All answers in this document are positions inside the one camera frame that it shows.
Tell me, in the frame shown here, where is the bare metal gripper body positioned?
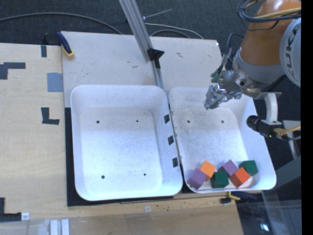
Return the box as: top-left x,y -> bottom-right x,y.
213,70 -> 264,102

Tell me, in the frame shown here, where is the white plastic tray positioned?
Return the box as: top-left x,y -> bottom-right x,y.
70,84 -> 183,202
168,86 -> 277,194

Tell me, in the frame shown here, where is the purple cube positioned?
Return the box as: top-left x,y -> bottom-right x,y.
187,168 -> 207,190
217,159 -> 239,178

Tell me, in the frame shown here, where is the light orange cube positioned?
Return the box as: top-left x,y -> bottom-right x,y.
200,160 -> 217,182

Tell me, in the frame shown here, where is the green cube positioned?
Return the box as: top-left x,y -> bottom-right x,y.
210,171 -> 230,189
238,160 -> 259,176

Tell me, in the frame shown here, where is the dark orange cube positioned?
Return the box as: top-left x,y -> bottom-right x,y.
229,167 -> 251,188

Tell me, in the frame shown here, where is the pale flat board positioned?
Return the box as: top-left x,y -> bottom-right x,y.
60,30 -> 261,198

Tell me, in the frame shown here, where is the black cylinder on white bracket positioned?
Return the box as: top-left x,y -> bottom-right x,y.
246,92 -> 283,139

